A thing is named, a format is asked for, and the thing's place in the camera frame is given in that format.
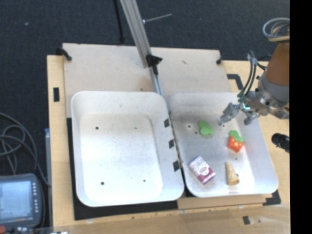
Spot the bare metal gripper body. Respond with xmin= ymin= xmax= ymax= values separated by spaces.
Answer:
xmin=239 ymin=89 xmax=290 ymax=119

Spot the green toy broccoli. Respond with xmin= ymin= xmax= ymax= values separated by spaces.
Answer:
xmin=198 ymin=120 xmax=215 ymax=137

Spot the pale wood flat board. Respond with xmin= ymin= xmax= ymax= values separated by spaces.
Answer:
xmin=61 ymin=42 xmax=273 ymax=210

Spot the white plastic tray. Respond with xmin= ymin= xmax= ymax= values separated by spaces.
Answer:
xmin=70 ymin=90 xmax=185 ymax=208
xmin=168 ymin=91 xmax=279 ymax=198

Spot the purple and white carton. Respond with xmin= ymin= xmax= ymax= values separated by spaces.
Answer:
xmin=187 ymin=156 xmax=216 ymax=185

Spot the tan toy ice cream cone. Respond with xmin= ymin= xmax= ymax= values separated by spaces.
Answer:
xmin=225 ymin=161 xmax=240 ymax=186

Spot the red toy strawberry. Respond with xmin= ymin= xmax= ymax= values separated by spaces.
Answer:
xmin=227 ymin=130 xmax=245 ymax=154

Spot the black cylinder on white bracket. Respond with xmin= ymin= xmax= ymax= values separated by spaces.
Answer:
xmin=271 ymin=133 xmax=291 ymax=154

